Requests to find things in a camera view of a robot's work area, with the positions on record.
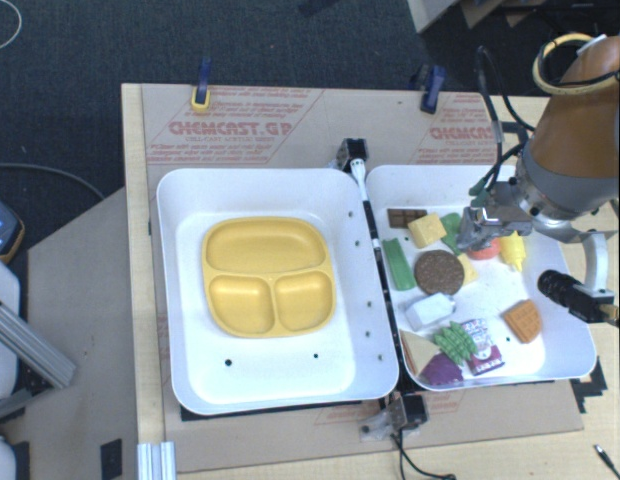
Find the green celery stick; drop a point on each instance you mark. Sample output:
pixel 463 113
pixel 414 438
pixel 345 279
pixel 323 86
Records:
pixel 399 265

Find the red and white packet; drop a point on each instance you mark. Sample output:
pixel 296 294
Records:
pixel 485 353

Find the purple toy vegetable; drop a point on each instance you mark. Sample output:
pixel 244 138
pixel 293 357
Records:
pixel 442 370

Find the tan sandwich wedge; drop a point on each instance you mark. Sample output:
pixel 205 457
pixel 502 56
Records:
pixel 417 350

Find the yellow cheese block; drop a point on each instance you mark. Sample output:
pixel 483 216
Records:
pixel 426 229

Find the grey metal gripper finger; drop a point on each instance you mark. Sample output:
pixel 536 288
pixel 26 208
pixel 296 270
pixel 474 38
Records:
pixel 469 230
pixel 492 235

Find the brown round burger patty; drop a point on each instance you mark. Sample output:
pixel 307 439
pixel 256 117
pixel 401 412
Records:
pixel 439 272

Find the white plastic tray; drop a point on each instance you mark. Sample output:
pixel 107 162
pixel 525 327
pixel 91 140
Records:
pixel 490 298
pixel 270 383

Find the yellow cheese slice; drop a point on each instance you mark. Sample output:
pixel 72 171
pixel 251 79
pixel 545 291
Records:
pixel 469 269

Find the yellow divided plate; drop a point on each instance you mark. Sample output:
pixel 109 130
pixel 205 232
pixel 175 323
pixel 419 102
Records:
pixel 267 275

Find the thin black and white rod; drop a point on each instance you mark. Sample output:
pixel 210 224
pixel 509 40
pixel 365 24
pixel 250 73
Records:
pixel 375 240

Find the green pea pods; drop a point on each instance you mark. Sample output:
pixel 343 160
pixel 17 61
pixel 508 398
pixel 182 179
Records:
pixel 455 342

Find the black cylinder on white bracket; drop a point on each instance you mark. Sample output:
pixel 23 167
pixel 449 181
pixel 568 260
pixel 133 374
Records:
pixel 570 290

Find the green toy vegetable piece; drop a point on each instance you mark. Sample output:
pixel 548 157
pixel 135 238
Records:
pixel 451 225

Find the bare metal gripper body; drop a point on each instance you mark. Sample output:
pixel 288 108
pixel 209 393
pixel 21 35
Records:
pixel 515 208

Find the white milk carton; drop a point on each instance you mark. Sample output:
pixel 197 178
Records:
pixel 430 311

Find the orange waffle biscuit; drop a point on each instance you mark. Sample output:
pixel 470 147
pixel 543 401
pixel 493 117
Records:
pixel 524 322

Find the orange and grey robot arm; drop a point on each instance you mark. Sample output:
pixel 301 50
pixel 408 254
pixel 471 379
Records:
pixel 570 133

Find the brown cardboard board red print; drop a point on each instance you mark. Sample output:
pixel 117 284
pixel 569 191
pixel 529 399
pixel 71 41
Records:
pixel 270 128

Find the black pen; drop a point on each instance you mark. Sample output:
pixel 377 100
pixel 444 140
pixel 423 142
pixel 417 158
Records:
pixel 606 460

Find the brown chocolate bar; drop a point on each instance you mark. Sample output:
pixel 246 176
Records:
pixel 405 217

